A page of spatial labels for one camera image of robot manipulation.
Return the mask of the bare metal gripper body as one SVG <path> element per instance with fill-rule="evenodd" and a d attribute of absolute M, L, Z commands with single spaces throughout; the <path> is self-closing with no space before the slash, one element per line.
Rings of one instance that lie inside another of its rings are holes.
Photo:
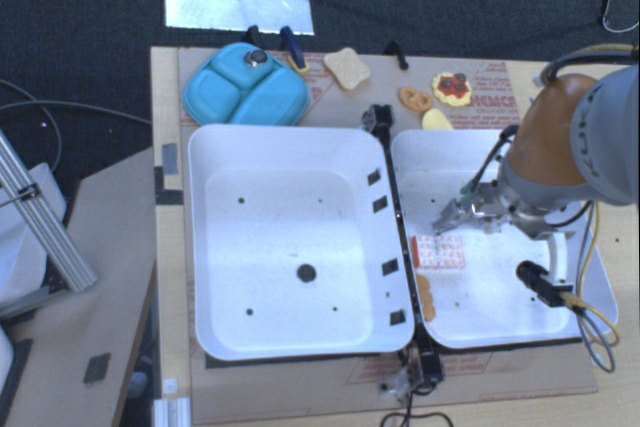
<path fill-rule="evenodd" d="M 511 225 L 532 240 L 542 240 L 575 221 L 575 216 L 550 223 L 550 211 L 533 207 L 522 200 L 514 189 L 502 182 L 480 183 L 470 195 L 471 218 L 487 233 L 501 231 Z"/>

